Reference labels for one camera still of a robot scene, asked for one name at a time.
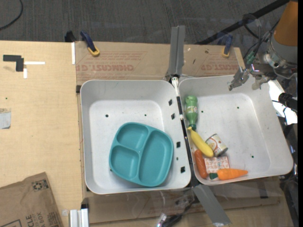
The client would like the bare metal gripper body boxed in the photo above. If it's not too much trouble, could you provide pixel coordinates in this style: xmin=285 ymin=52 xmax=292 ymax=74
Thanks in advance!
xmin=250 ymin=53 xmax=298 ymax=80

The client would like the white plastic tray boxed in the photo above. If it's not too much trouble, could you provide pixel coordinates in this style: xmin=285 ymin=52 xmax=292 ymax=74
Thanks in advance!
xmin=80 ymin=79 xmax=192 ymax=195
xmin=178 ymin=74 xmax=294 ymax=186

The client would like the green plastic bottle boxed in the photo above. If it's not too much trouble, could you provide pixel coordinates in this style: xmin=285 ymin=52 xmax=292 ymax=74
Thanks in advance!
xmin=184 ymin=95 xmax=199 ymax=131

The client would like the white and orange can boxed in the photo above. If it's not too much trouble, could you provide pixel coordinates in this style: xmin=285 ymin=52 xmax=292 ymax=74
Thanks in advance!
xmin=205 ymin=133 xmax=229 ymax=157

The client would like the yellow banana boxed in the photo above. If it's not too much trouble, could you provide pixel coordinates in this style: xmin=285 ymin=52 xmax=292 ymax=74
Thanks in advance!
xmin=187 ymin=126 xmax=214 ymax=158

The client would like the orange and white carton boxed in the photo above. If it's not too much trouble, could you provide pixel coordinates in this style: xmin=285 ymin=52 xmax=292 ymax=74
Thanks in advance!
xmin=204 ymin=156 xmax=231 ymax=175

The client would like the orange sausage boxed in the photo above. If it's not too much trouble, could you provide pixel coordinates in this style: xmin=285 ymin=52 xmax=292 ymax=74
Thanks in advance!
xmin=194 ymin=149 xmax=209 ymax=180

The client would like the orange carrot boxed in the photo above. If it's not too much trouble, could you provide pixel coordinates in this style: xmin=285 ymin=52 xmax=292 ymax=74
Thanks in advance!
xmin=209 ymin=168 xmax=249 ymax=181

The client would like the brown cardboard board red print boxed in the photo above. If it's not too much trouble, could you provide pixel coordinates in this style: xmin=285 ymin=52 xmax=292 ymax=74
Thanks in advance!
xmin=74 ymin=41 xmax=294 ymax=224

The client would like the teal divided plate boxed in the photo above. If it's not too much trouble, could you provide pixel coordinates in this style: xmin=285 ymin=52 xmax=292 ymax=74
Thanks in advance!
xmin=108 ymin=122 xmax=175 ymax=188

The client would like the black cylinder on white bracket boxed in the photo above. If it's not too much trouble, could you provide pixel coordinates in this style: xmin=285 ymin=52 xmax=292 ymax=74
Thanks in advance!
xmin=277 ymin=92 xmax=298 ymax=112

